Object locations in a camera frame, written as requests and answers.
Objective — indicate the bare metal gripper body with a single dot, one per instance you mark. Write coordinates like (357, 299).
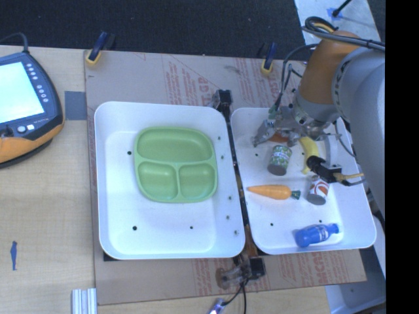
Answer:
(296, 120)

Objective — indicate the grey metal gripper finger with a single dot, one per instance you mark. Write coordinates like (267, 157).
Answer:
(293, 139)
(262, 133)

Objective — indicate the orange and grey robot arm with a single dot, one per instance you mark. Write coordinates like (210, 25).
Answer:
(357, 87)

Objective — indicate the orange toy food piece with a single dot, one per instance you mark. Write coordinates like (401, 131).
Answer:
(277, 138)

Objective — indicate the yellow banana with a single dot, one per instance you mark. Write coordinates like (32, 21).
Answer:
(310, 147)

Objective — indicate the green and white can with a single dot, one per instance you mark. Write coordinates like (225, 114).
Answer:
(280, 159)

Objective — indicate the thin black and white rod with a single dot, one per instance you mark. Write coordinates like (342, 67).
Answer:
(236, 172)

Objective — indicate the orange carrot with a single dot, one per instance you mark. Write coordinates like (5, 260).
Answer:
(270, 191)

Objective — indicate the orange and white can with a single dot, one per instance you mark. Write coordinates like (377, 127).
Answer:
(318, 191)

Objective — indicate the white plastic tray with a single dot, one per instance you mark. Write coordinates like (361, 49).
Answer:
(281, 219)
(163, 231)

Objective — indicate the green divided plate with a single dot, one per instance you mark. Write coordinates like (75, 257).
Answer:
(175, 149)

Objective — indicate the blue bottle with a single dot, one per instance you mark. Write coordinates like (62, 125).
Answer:
(314, 235)

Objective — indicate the brown cardboard board red print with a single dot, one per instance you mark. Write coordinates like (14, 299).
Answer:
(137, 77)

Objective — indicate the black cylinder on white bracket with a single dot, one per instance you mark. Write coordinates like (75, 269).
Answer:
(327, 171)

